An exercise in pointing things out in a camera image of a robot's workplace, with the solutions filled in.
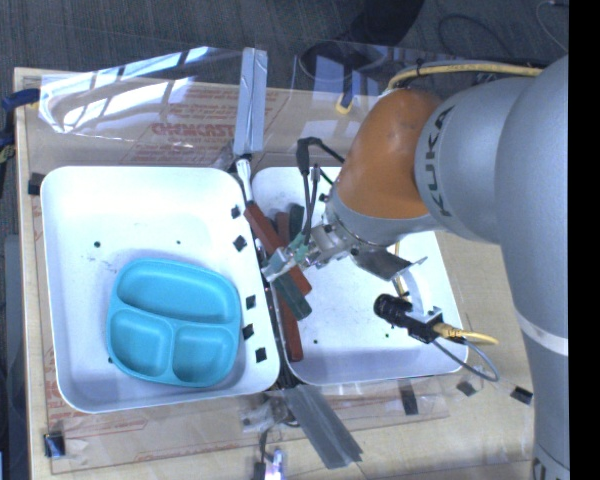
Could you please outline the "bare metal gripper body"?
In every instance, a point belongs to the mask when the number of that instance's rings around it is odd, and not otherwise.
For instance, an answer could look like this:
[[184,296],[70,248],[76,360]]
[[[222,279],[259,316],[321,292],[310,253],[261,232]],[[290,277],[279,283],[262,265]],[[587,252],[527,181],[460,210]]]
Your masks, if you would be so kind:
[[301,232],[298,240],[295,259],[302,270],[323,268],[332,261],[356,254],[359,249],[343,228],[331,224],[320,224]]

